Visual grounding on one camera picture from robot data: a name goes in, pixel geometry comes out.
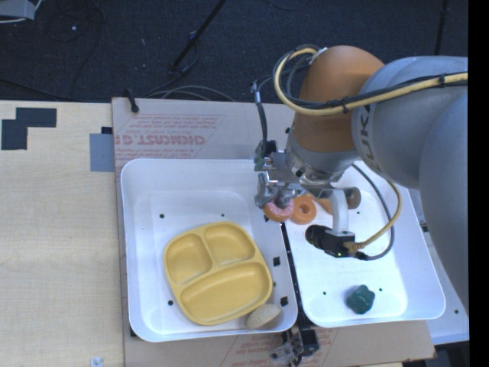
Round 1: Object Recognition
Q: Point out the green broccoli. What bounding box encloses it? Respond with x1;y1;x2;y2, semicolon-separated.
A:
346;284;375;315

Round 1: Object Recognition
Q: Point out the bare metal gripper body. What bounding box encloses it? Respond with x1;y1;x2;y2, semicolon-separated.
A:
254;151;344;199

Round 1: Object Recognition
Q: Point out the yellow divided plate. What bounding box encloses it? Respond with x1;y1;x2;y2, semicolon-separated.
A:
163;221;274;326

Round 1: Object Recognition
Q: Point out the brown round biscuit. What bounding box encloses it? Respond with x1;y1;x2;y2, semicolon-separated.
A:
345;187;362;210

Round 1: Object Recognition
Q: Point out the pink doughnut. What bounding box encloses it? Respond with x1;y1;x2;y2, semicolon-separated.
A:
262;199;295;222

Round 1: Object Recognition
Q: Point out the brown cardboard board red print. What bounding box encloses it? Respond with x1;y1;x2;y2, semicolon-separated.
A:
111;97;436;367

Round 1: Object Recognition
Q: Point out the orange doughnut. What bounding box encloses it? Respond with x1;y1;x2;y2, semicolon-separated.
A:
290;195;318;226

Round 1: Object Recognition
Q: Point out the black cylinder on white bracket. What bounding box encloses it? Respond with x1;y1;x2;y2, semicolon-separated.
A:
304;189;356;258

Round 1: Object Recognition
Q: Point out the orange toy food piece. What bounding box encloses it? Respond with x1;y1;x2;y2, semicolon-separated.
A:
312;194;333;216

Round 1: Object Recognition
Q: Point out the white plastic tray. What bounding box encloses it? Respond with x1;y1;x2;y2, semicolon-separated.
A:
280;162;447;328
120;158;299;343

